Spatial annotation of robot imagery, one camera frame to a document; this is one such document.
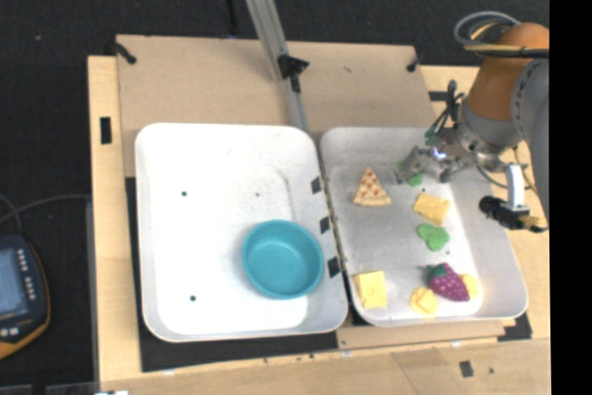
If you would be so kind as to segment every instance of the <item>wooden table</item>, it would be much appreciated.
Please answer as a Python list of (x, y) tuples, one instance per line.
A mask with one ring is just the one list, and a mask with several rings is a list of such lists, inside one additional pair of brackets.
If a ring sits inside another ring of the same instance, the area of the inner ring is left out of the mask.
[[(498, 342), (513, 320), (455, 323), (438, 333), (432, 325), (383, 329), (346, 322), (338, 330), (335, 351), (142, 372), (124, 186), (125, 177), (133, 174), (135, 133), (142, 124), (163, 119), (281, 124), (287, 123), (287, 113), (278, 86), (266, 78), (258, 42), (134, 35), (117, 40), (138, 55), (137, 64), (112, 56), (88, 58), (102, 389), (142, 394), (550, 391), (548, 232), (509, 233), (529, 291), (531, 339)], [(466, 67), (421, 67), (403, 73), (413, 62), (412, 47), (289, 47), (294, 56), (311, 61), (301, 76), (302, 98), (316, 138), (335, 125), (427, 127), (443, 106), (430, 102), (427, 92), (445, 91), (450, 79), (468, 92), (476, 74), (476, 68)], [(207, 88), (192, 95), (204, 83)], [(262, 95), (270, 98), (267, 104), (262, 104)], [(233, 105), (249, 100), (251, 111)], [(105, 127), (110, 136), (105, 136)], [(525, 147), (519, 154), (528, 159)], [(528, 194), (527, 203), (541, 215), (536, 196)]]

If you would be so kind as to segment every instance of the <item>toy pizza slice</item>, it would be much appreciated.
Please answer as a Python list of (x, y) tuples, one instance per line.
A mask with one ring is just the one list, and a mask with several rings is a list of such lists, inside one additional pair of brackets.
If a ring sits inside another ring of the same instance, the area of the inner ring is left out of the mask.
[(360, 206), (386, 206), (390, 204), (390, 197), (371, 167), (366, 167), (353, 202)]

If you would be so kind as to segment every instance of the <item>blue bowl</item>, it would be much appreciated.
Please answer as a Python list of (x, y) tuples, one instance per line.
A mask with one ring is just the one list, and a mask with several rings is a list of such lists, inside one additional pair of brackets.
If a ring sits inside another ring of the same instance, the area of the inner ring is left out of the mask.
[(323, 251), (305, 228), (284, 220), (259, 224), (242, 244), (242, 265), (264, 295), (287, 300), (314, 290), (323, 277)]

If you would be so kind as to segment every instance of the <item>multimeter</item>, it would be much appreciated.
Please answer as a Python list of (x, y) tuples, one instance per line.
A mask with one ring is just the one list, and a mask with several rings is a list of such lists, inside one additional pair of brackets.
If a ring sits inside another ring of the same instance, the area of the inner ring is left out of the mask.
[(43, 268), (20, 236), (0, 237), (0, 359), (40, 336), (50, 319)]

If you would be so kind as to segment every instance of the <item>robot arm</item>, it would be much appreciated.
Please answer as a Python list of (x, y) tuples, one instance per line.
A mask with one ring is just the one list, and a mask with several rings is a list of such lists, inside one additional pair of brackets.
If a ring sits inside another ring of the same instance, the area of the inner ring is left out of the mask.
[[(463, 29), (468, 29), (466, 36)], [(505, 227), (540, 230), (529, 223), (529, 210), (522, 205), (522, 169), (503, 163), (500, 156), (522, 140), (527, 143), (549, 222), (549, 29), (482, 12), (457, 23), (454, 36), (465, 49), (484, 57), (483, 62), (466, 97), (456, 95), (455, 83), (450, 83), (447, 109), (426, 133), (427, 148), (412, 150), (398, 179), (409, 178), (433, 161), (442, 168), (443, 182), (470, 167), (503, 172), (508, 201), (488, 196), (481, 210)], [(452, 128), (444, 127), (448, 118)]]

